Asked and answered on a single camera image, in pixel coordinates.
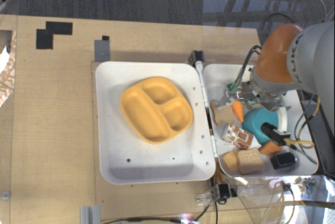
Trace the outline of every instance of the toy carrot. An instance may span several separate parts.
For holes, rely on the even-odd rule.
[[[244,121],[243,117],[243,106],[240,101],[235,101],[234,104],[231,106],[232,110],[234,111],[236,117],[240,122]]]

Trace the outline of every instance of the yellow divided plate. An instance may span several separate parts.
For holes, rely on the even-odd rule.
[[[120,106],[133,130],[151,144],[172,139],[193,121],[183,94],[163,77],[145,79],[125,90]]]

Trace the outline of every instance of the wooden table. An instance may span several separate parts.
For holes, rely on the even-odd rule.
[[[72,22],[73,35],[54,35],[53,50],[37,50],[36,29],[45,29],[46,21]],[[118,61],[185,62],[192,50],[203,50],[207,58],[241,62],[259,43],[254,29],[19,16],[11,224],[80,223],[81,206],[99,202],[91,64],[94,40],[102,35],[110,36],[111,59]],[[198,213],[202,208],[195,207],[194,194],[208,186],[208,182],[111,185],[115,204],[102,205],[102,219]],[[219,210],[228,210],[220,223],[253,223],[238,198],[229,199]],[[214,218],[215,213],[209,212],[203,223]]]

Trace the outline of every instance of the metal bracket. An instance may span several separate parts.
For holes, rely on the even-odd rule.
[[[82,206],[80,209],[80,224],[100,224],[100,205]]]

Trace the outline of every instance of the white tray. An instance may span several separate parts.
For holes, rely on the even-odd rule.
[[[100,170],[113,184],[202,181],[215,161],[199,76],[187,64],[104,62],[96,70]],[[189,101],[193,123],[158,145],[144,142],[120,110],[124,90],[152,76],[174,83]]]
[[[246,68],[246,72],[242,78],[243,82],[246,82],[250,78],[250,72],[248,69],[252,66],[248,66]],[[203,76],[205,81],[205,86],[207,90],[208,100],[220,100],[224,93],[224,88],[229,83],[235,81],[239,71],[241,69],[241,65],[232,65],[232,64],[211,64],[205,67]],[[284,97],[284,105],[291,106],[291,109],[287,112],[288,125],[287,131],[292,134],[291,139],[293,139],[293,131],[297,120],[300,115],[303,113],[300,101],[296,91],[289,91]],[[240,122],[236,121],[234,123],[241,127]],[[228,169],[228,167],[222,161],[222,157],[225,153],[235,150],[236,147],[231,143],[225,142],[221,140],[221,134],[224,131],[224,126],[216,126],[212,121],[213,131],[216,139],[216,147],[219,154],[220,166],[223,171],[232,177],[243,176],[238,171],[233,172]],[[302,140],[311,141],[311,136],[308,128],[304,128],[301,133]],[[248,174],[245,176],[284,176],[284,175],[312,175],[317,171],[318,165],[311,163],[305,156],[302,154],[290,149],[289,147],[284,147],[285,151],[290,151],[297,157],[297,163],[286,169],[274,170],[270,161],[270,157],[261,154],[262,159],[264,161],[264,170],[261,173]],[[318,162],[315,149],[307,149],[305,150],[307,154],[309,154],[314,160]]]

